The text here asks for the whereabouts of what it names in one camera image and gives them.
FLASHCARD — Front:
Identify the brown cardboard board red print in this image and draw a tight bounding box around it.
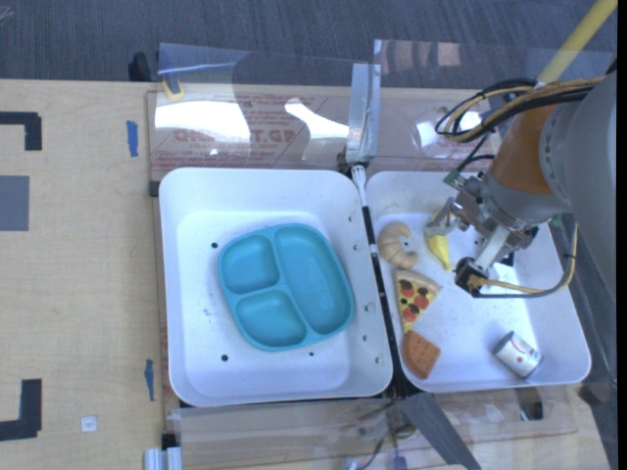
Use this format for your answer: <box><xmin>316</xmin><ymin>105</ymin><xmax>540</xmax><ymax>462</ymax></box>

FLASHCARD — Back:
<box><xmin>146</xmin><ymin>84</ymin><xmax>589</xmax><ymax>441</ymax></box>

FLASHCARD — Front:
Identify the toy pizza slice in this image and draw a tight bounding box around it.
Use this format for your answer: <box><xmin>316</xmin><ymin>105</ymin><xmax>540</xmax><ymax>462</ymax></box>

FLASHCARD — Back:
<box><xmin>392</xmin><ymin>267</ymin><xmax>444</xmax><ymax>335</ymax></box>

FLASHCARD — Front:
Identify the blue divided plate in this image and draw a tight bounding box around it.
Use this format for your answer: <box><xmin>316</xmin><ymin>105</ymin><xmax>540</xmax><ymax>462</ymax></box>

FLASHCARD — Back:
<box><xmin>217</xmin><ymin>222</ymin><xmax>357</xmax><ymax>353</ymax></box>

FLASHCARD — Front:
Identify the brown toy biscuit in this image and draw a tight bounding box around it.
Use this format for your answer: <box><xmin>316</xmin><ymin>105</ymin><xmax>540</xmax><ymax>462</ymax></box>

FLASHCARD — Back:
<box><xmin>402</xmin><ymin>329</ymin><xmax>442</xmax><ymax>381</ymax></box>

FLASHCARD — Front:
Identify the white plastic tray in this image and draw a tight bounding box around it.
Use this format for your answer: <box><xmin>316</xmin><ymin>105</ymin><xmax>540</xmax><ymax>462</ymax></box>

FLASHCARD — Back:
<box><xmin>364</xmin><ymin>170</ymin><xmax>593</xmax><ymax>395</ymax></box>
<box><xmin>157</xmin><ymin>165</ymin><xmax>395</xmax><ymax>408</ymax></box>

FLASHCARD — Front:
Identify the small white can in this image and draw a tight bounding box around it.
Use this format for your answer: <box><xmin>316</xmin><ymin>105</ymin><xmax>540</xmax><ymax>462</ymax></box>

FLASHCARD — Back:
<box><xmin>491</xmin><ymin>330</ymin><xmax>545</xmax><ymax>381</ymax></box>

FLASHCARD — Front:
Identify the yellow banana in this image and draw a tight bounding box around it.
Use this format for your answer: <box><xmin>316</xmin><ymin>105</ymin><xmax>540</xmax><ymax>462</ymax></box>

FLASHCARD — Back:
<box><xmin>424</xmin><ymin>232</ymin><xmax>454</xmax><ymax>272</ymax></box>

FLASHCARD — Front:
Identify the black cylinder on white bracket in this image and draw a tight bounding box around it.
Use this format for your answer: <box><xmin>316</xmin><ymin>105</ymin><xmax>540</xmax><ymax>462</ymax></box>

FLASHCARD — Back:
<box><xmin>453</xmin><ymin>224</ymin><xmax>515</xmax><ymax>299</ymax></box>

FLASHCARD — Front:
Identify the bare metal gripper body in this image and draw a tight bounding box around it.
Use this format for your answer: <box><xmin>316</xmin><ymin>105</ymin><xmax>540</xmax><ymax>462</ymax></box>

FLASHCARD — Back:
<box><xmin>449</xmin><ymin>173</ymin><xmax>541</xmax><ymax>255</ymax></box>

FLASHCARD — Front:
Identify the tan toy croissant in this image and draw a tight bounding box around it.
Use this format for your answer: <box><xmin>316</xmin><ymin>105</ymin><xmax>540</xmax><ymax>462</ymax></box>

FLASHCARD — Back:
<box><xmin>376</xmin><ymin>220</ymin><xmax>420</xmax><ymax>270</ymax></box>

